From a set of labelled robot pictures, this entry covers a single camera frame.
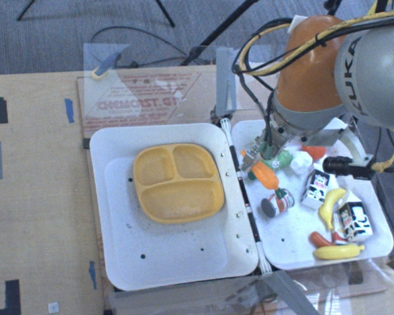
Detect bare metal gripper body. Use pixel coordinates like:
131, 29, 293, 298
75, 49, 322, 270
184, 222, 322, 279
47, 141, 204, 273
248, 116, 351, 163

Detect orange carrot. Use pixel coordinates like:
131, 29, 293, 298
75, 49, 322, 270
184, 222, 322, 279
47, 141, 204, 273
250, 158, 289, 201

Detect white crumpled packet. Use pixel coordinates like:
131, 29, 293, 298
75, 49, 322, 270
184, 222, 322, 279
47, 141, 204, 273
289, 149, 315, 175

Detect thin black and white rod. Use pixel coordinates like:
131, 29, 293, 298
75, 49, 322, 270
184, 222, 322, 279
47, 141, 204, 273
220, 115, 273, 277

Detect red tomato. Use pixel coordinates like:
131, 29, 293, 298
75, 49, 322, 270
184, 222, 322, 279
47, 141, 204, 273
300, 143, 328, 163

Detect red and white can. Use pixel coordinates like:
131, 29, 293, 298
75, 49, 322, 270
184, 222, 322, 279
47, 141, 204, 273
259, 187, 297, 220

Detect cow print milk carton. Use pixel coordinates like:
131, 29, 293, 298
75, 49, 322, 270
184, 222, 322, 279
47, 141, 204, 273
336, 190, 375, 244
298, 168, 334, 212

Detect yellow divided plate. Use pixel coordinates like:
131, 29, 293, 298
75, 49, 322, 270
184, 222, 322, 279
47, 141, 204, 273
130, 140, 228, 227

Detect white plastic tray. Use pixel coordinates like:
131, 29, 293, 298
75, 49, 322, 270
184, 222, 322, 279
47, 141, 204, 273
230, 110, 394, 274
87, 118, 262, 294

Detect yellow banana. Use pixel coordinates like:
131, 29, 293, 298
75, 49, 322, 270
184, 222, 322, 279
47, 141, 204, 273
316, 187, 351, 232
312, 242, 367, 262

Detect orange sausage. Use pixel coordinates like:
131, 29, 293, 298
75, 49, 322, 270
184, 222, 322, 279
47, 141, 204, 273
309, 230, 336, 249

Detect brown cardboard board red print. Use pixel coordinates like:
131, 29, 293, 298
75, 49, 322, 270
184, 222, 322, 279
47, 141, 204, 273
76, 52, 390, 315

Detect black cylinder on white bracket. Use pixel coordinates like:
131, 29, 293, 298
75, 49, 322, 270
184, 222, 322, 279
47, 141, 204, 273
319, 116, 377, 183

